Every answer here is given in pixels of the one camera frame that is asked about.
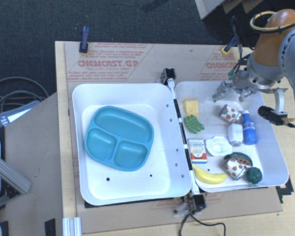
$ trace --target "banana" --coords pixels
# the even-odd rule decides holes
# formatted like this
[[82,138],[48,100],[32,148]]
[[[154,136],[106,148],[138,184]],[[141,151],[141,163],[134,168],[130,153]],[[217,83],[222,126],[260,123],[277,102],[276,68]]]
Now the banana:
[[211,174],[209,172],[206,172],[198,168],[197,166],[195,166],[195,164],[192,164],[192,167],[196,174],[196,177],[204,183],[209,183],[209,184],[222,183],[227,177],[226,173]]

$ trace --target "blue clip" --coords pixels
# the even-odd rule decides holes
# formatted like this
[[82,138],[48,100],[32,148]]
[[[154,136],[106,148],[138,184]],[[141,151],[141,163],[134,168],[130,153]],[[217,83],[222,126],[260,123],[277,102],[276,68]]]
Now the blue clip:
[[88,36],[89,36],[89,27],[84,26],[81,33],[81,43],[80,43],[80,53],[88,53]]

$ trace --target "divided blue plate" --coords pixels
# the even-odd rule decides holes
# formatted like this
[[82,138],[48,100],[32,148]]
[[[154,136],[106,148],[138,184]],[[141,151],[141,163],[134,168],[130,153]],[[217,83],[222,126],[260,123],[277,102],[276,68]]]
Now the divided blue plate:
[[92,117],[84,144],[94,160],[119,170],[135,171],[146,162],[153,138],[154,130],[147,119],[106,106]]

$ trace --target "blue bottle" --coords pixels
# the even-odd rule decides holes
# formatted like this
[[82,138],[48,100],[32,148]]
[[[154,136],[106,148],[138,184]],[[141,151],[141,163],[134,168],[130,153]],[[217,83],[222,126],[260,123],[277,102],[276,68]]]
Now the blue bottle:
[[256,129],[255,124],[250,119],[249,111],[244,110],[241,113],[242,116],[242,131],[244,140],[243,142],[246,145],[253,145],[257,143]]

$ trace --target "white tray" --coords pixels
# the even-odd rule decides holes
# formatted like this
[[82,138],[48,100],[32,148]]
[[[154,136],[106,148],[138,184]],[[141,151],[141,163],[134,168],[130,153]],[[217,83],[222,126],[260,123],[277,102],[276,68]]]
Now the white tray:
[[[72,95],[77,133],[80,188],[84,200],[101,206],[181,197],[191,188],[190,173],[170,90],[151,84],[83,84]],[[138,170],[117,170],[91,159],[84,138],[94,113],[115,106],[146,118],[154,141]]]
[[[220,99],[215,103],[212,95],[221,82],[181,82],[175,90],[177,101],[182,118],[185,117],[183,110],[184,100],[198,100],[199,102],[199,122],[205,126],[205,130],[193,134],[185,128],[186,139],[202,138],[211,139],[214,136],[227,137],[227,128],[229,123],[218,116],[220,110],[225,104],[235,108],[235,110],[249,110],[250,117],[255,123],[258,142],[255,145],[244,145],[233,147],[233,152],[242,152],[250,156],[253,166],[259,168],[263,173],[263,179],[258,184],[251,184],[242,177],[234,180],[231,176],[220,184],[207,184],[196,179],[197,185],[206,192],[219,192],[247,188],[260,188],[268,186],[279,186],[287,182],[289,172],[276,139],[272,124],[258,115],[258,108],[264,105],[261,93],[248,96],[244,102],[238,101],[239,94],[234,90],[226,98]],[[197,164],[210,173],[225,173],[222,168],[224,156],[212,156],[207,153],[207,163]]]

